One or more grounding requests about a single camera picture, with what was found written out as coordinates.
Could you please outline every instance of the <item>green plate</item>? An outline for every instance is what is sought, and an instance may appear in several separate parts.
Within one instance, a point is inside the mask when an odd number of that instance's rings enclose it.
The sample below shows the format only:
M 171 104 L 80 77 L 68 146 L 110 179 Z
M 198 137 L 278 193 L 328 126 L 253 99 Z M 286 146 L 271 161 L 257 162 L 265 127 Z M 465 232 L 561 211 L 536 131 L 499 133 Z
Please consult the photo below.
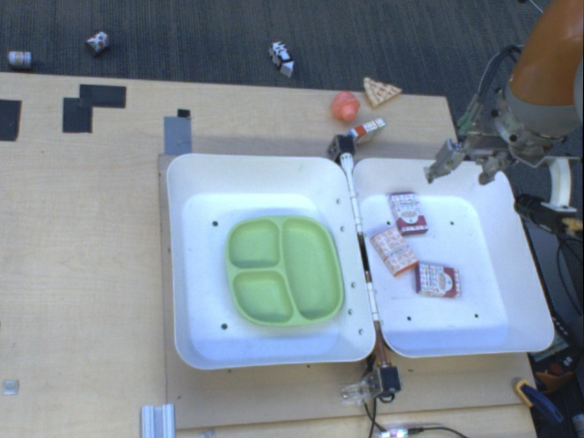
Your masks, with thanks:
M 254 323 L 297 326 L 335 315 L 343 302 L 339 259 L 329 232 L 304 216 L 236 224 L 225 250 L 229 287 Z

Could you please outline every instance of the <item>small carton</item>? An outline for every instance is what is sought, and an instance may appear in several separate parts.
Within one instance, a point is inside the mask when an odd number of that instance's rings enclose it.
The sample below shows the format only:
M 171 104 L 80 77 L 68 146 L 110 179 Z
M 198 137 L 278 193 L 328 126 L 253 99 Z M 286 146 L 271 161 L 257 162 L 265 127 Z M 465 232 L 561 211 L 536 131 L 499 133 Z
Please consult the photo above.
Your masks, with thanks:
M 416 267 L 416 292 L 428 297 L 460 297 L 458 269 L 420 263 Z
M 385 120 L 376 119 L 350 129 L 349 135 L 355 138 L 355 144 L 362 144 L 371 141 L 383 128 L 385 128 Z
M 416 255 L 395 226 L 372 237 L 371 244 L 394 276 L 418 264 Z
M 390 207 L 402 235 L 423 234 L 428 232 L 428 223 L 422 214 L 416 193 L 390 194 Z

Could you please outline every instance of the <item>wooden board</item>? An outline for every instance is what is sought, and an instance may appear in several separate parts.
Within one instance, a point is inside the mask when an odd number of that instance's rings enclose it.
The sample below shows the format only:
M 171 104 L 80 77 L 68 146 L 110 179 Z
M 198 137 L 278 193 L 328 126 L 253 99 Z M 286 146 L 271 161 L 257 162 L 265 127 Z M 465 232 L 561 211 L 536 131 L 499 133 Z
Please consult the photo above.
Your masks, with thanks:
M 63 98 L 78 97 L 82 83 L 127 87 L 126 108 L 94 109 L 93 133 L 65 134 Z M 169 401 L 214 408 L 208 424 L 224 422 L 222 412 L 230 414 L 224 423 L 362 413 L 341 411 L 335 399 L 339 379 L 352 381 L 360 365 L 286 368 L 281 381 L 288 390 L 281 395 L 294 397 L 298 410 L 282 402 L 274 412 L 252 416 L 237 409 L 268 397 L 277 368 L 209 377 L 189 371 L 188 391 L 177 401 L 173 385 L 184 377 L 169 369 L 165 378 L 158 176 L 163 117 L 191 111 L 196 151 L 324 155 L 332 136 L 348 128 L 329 115 L 335 94 L 0 73 L 0 99 L 23 101 L 17 141 L 0 142 L 0 370 L 3 379 L 20 380 L 16 396 L 0 396 L 1 435 L 139 436 L 140 407 L 166 402 L 167 382 Z M 430 158 L 453 135 L 443 98 L 402 95 L 371 111 L 364 95 L 357 96 L 363 106 L 358 120 L 388 122 L 362 154 Z M 528 373 L 524 355 L 402 362 L 396 359 L 403 410 L 416 406 L 416 384 L 423 383 L 426 392 L 447 384 L 440 391 L 445 399 L 455 390 L 447 408 L 491 394 L 516 403 L 509 379 Z M 493 382 L 496 370 L 499 382 Z M 246 386 L 249 378 L 258 381 L 254 391 Z M 326 403 L 311 399 L 297 378 L 320 385 Z M 462 381 L 473 387 L 460 393 Z M 321 408 L 313 410 L 315 404 Z M 182 426 L 189 425 L 187 412 L 177 409 Z M 514 416 L 533 428 L 523 413 Z M 336 420 L 327 426 L 336 427 Z
M 393 426 L 442 425 L 472 438 L 537 438 L 529 409 L 523 405 L 484 407 L 480 409 L 451 409 L 431 412 L 407 412 L 378 415 L 378 423 Z M 214 430 L 217 438 L 365 438 L 369 434 L 370 420 L 360 417 L 339 417 L 280 423 L 261 423 L 247 426 L 196 428 L 180 430 L 178 438 L 200 438 L 201 433 Z M 447 432 L 426 432 L 428 438 L 447 438 Z

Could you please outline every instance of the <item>black tape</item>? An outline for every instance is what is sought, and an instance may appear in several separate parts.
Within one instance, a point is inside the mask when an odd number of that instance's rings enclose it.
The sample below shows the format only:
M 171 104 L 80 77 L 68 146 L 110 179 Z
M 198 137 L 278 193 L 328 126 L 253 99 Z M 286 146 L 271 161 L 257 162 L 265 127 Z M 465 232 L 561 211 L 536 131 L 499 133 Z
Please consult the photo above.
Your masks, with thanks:
M 16 141 L 21 105 L 20 100 L 0 100 L 0 141 Z
M 110 107 L 124 109 L 126 107 L 125 86 L 99 86 L 82 84 L 79 87 L 81 107 Z
M 63 98 L 64 133 L 91 133 L 91 107 L 83 107 L 80 101 Z

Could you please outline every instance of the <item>toy can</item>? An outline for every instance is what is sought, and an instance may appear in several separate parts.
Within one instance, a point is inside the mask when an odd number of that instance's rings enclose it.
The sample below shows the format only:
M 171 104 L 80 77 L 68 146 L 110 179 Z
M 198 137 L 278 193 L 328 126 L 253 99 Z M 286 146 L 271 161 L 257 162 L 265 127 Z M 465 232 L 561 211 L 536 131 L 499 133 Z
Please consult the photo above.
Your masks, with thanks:
M 8 52 L 8 63 L 11 68 L 31 69 L 33 58 L 30 52 Z

